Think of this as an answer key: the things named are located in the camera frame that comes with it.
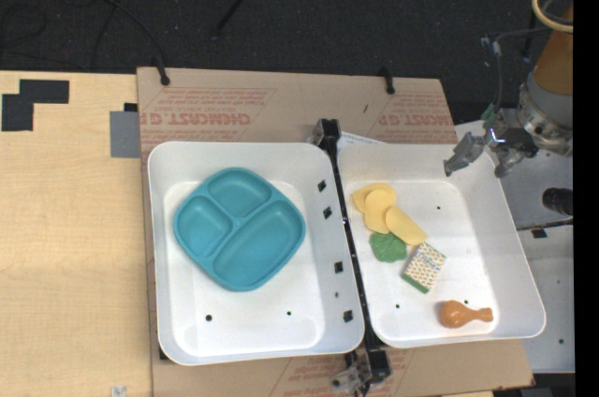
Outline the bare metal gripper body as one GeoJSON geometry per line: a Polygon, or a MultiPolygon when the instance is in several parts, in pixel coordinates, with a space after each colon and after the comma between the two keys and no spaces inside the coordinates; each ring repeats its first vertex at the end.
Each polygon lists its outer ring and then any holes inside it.
{"type": "Polygon", "coordinates": [[[572,132],[545,119],[521,123],[498,116],[492,124],[486,125],[486,131],[489,145],[497,153],[513,151],[527,158],[541,151],[564,157],[573,155],[572,132]]]}

